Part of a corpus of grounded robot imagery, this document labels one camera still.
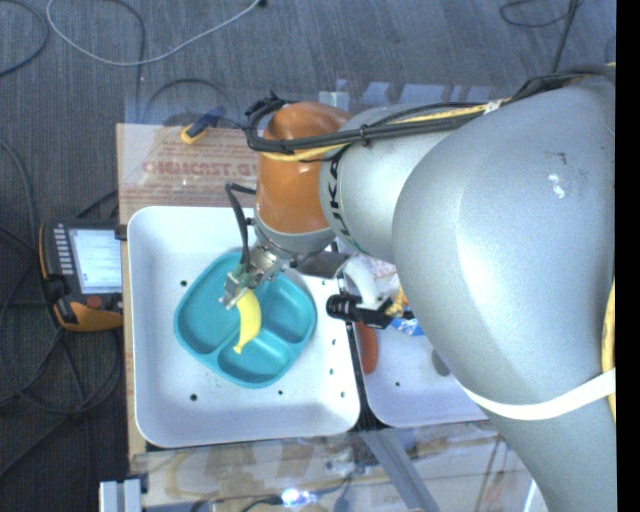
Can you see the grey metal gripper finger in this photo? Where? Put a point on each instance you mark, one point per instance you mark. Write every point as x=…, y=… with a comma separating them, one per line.
x=230, y=295

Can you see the black cylinder on white bracket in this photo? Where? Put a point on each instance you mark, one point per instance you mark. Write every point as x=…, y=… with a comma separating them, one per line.
x=362, y=300

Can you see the orange sausage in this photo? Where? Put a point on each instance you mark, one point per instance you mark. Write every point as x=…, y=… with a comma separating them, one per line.
x=369, y=350

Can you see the blue divided plate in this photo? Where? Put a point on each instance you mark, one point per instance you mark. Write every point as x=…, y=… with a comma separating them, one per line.
x=210, y=325

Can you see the white packet with red print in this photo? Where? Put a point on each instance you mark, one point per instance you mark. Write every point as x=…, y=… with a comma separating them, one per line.
x=384, y=272

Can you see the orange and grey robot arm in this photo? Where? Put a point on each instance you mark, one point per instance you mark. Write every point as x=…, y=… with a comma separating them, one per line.
x=450, y=225

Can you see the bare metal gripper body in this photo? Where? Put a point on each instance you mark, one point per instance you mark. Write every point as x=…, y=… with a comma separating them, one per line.
x=264, y=267

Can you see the blue packet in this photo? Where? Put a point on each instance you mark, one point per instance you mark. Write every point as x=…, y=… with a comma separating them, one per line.
x=407, y=326

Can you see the white plastic tray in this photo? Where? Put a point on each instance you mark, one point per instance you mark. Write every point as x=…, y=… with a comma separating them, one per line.
x=410, y=395
x=170, y=400

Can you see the yellow banana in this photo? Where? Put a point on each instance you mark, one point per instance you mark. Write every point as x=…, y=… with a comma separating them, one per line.
x=250, y=315

